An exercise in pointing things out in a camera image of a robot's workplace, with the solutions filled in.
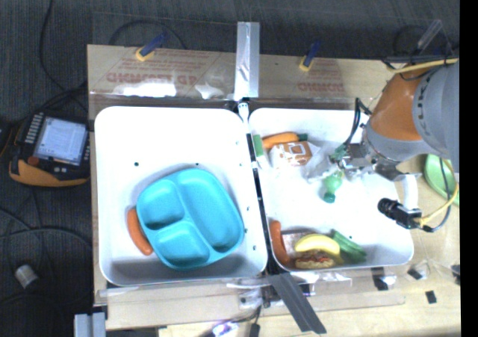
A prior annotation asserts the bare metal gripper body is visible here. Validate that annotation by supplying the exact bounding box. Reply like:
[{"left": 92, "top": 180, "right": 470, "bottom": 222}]
[{"left": 337, "top": 143, "right": 407, "bottom": 182}]

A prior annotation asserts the green bottle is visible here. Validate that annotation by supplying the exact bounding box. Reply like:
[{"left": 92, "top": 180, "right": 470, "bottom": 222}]
[{"left": 322, "top": 170, "right": 345, "bottom": 204}]

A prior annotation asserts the white plastic tray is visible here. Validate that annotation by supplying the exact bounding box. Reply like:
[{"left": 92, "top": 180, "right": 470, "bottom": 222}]
[
  {"left": 93, "top": 105, "right": 270, "bottom": 288},
  {"left": 247, "top": 107, "right": 415, "bottom": 273}
]

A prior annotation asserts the orange and white carton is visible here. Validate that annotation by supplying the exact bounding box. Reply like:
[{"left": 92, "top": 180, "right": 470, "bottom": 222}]
[{"left": 268, "top": 140, "right": 314, "bottom": 169}]

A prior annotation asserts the orange carrot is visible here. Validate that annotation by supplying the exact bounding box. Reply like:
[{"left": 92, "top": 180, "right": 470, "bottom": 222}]
[{"left": 261, "top": 131, "right": 309, "bottom": 150}]

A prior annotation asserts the green divided plate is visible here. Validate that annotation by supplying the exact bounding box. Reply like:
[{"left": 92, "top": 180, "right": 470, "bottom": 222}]
[{"left": 423, "top": 153, "right": 459, "bottom": 206}]

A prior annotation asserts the green pea pod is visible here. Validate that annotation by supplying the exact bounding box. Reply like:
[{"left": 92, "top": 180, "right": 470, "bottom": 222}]
[{"left": 331, "top": 229, "right": 368, "bottom": 265}]

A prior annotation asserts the yellow banana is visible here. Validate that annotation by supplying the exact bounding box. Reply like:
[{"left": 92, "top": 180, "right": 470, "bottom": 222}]
[{"left": 294, "top": 233, "right": 343, "bottom": 264}]

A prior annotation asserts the green and white packet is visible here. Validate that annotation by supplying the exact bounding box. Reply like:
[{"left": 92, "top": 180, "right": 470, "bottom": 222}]
[{"left": 252, "top": 133, "right": 265, "bottom": 159}]

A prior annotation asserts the brown cardboard board red print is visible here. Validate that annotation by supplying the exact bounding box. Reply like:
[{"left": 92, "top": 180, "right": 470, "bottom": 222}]
[{"left": 86, "top": 43, "right": 461, "bottom": 331}]

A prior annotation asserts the brown biscuit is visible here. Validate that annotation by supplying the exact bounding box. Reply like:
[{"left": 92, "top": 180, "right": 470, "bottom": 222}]
[{"left": 294, "top": 251, "right": 335, "bottom": 270}]

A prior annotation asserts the orange sausage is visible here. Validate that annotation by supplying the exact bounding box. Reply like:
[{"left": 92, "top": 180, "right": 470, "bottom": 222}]
[
  {"left": 126, "top": 207, "right": 155, "bottom": 256},
  {"left": 269, "top": 220, "right": 292, "bottom": 266}
]

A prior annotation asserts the blue divided plate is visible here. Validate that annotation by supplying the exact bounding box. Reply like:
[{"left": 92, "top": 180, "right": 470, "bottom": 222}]
[{"left": 135, "top": 167, "right": 246, "bottom": 271}]

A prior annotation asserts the grey metal can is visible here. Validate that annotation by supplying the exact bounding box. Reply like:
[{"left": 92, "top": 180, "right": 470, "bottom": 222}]
[{"left": 14, "top": 264, "right": 40, "bottom": 289}]

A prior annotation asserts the black cylinder on white bracket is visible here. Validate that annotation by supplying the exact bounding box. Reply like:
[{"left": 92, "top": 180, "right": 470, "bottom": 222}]
[{"left": 377, "top": 173, "right": 423, "bottom": 230}]

